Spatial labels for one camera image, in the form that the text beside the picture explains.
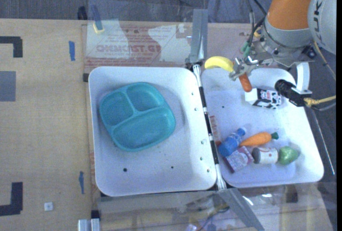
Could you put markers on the orange carrot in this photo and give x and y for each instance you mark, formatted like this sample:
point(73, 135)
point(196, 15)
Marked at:
point(256, 139)

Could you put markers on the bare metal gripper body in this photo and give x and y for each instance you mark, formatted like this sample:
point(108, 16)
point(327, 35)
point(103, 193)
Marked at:
point(278, 54)

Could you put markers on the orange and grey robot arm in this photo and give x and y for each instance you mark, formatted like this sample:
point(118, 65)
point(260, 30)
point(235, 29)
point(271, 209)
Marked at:
point(292, 0)

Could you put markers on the black cylinder on white bracket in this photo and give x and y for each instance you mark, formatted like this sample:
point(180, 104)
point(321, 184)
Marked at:
point(290, 91)

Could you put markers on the yellow banana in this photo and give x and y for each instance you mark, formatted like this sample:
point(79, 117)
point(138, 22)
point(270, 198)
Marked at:
point(217, 62)

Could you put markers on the green divided plate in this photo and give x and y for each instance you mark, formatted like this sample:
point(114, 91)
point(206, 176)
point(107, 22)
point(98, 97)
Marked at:
point(137, 117)

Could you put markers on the white plastic tray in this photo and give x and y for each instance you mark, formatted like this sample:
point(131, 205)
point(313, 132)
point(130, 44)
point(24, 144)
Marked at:
point(155, 168)
point(267, 120)

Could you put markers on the brown cardboard board, red print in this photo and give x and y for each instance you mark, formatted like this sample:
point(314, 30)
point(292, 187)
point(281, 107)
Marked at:
point(139, 49)

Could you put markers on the blue plastic bottle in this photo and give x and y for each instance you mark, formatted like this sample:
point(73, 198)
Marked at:
point(229, 143)

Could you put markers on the green toy pear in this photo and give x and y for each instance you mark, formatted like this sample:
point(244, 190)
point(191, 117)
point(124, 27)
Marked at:
point(288, 155)

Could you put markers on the pink carton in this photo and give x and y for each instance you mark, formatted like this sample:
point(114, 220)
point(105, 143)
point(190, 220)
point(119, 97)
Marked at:
point(239, 159)

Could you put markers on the orange toy sausage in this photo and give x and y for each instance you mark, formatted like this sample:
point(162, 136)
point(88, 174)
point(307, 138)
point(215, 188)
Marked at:
point(245, 83)

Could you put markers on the white can with grey lid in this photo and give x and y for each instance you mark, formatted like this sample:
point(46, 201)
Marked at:
point(267, 155)

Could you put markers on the black and white milk carton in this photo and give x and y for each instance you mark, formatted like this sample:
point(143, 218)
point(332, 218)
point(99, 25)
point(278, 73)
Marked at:
point(267, 99)

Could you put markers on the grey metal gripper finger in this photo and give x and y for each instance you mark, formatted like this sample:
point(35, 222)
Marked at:
point(243, 61)
point(237, 71)

